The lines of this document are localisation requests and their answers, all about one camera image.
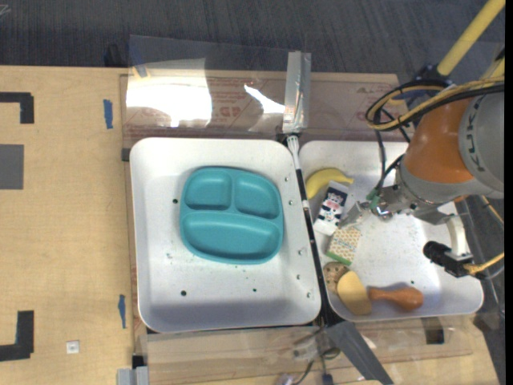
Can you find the blue divided plate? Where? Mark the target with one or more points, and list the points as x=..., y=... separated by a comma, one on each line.
x=230, y=231

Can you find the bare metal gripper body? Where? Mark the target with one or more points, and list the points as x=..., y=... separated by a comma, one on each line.
x=397, y=203

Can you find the brown biscuit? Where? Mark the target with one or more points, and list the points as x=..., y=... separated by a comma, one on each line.
x=330, y=273

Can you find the white plastic tray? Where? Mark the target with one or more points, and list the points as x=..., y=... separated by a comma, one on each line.
x=401, y=255
x=224, y=295

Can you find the brown chicken drumstick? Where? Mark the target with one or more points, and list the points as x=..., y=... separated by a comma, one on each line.
x=401, y=298

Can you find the yellow banana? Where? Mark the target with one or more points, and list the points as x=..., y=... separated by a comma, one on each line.
x=318, y=179

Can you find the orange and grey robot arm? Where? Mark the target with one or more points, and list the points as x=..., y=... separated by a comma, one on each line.
x=441, y=155

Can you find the green and white cracker packet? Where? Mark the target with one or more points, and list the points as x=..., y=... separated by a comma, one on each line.
x=344, y=245

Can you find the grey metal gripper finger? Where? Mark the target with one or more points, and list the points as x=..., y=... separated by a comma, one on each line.
x=364, y=217
x=350, y=215

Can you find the white milk carton cow print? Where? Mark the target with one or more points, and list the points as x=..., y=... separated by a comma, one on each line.
x=330, y=211

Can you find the black cylinder on white bracket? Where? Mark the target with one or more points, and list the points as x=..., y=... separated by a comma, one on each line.
x=445, y=255

